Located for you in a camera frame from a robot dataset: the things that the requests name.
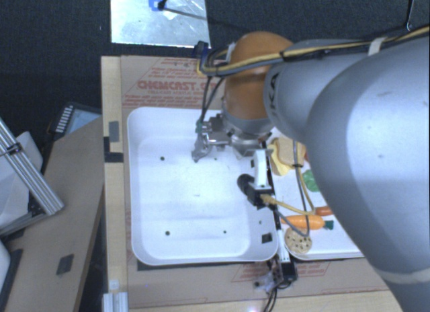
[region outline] carrot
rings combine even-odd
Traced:
[[[308,218],[310,229],[320,229],[325,225],[323,218],[319,215],[309,215]],[[287,217],[287,220],[297,228],[306,229],[306,216],[304,215],[292,215]]]
[[[316,207],[315,214],[319,215],[320,217],[326,217],[327,215],[333,215],[333,212],[331,211],[329,206],[324,206],[324,207]]]

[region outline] black carpet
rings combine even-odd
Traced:
[[[212,46],[253,30],[293,41],[361,38],[404,23],[408,0],[206,0]],[[429,22],[416,0],[412,23]],[[68,101],[100,107],[100,57],[189,56],[191,50],[110,42],[110,0],[0,0],[0,117],[41,146]]]

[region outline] metal plate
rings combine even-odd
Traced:
[[[154,46],[194,47],[210,44],[204,0],[111,0],[112,42]]]

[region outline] cardboard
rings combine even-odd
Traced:
[[[196,60],[123,56],[122,138],[128,298],[131,309],[155,306],[266,299],[253,283],[268,271],[266,263],[148,267],[139,264],[130,245],[130,188],[126,120],[140,106],[200,108],[205,77],[195,72]],[[213,108],[220,107],[220,96]],[[306,262],[297,265],[298,280],[279,297],[387,290],[366,259]]]

